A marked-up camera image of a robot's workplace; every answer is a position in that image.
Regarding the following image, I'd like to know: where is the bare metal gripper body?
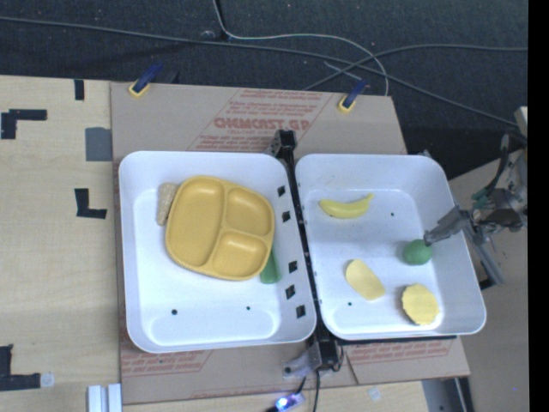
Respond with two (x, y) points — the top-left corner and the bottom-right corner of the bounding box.
(465, 185), (528, 233)

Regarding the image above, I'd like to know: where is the green ball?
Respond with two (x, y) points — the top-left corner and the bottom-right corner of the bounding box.
(401, 239), (433, 267)

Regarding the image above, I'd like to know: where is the white plastic tray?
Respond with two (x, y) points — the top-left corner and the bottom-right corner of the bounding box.
(118, 150), (318, 354)
(294, 152), (488, 342)

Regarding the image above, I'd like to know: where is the yellow round slice dark rim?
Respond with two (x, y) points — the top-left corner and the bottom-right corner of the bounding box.
(401, 283), (440, 327)

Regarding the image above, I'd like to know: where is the yellow oval slice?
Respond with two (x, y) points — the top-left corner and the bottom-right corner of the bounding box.
(344, 258), (386, 302)

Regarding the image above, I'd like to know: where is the yellow banana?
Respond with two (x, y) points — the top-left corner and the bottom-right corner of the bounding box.
(317, 192), (375, 221)

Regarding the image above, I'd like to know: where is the thin black rod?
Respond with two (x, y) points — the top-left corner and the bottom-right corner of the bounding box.
(281, 152), (331, 379)

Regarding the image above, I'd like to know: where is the green cylinder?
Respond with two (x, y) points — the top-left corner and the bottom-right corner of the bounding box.
(258, 246), (283, 285)

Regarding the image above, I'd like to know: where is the yellow divided plate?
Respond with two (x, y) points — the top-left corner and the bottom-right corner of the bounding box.
(164, 175), (276, 282)

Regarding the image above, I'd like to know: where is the beige toy bread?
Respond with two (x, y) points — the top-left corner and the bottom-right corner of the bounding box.
(154, 182), (179, 227)

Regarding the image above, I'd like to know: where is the brown cardboard board red print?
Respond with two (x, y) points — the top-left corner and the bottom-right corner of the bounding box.
(109, 82), (472, 405)

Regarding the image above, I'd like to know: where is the black block with thin wires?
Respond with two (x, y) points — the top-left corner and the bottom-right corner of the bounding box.
(268, 129), (298, 159)
(315, 336), (344, 371)

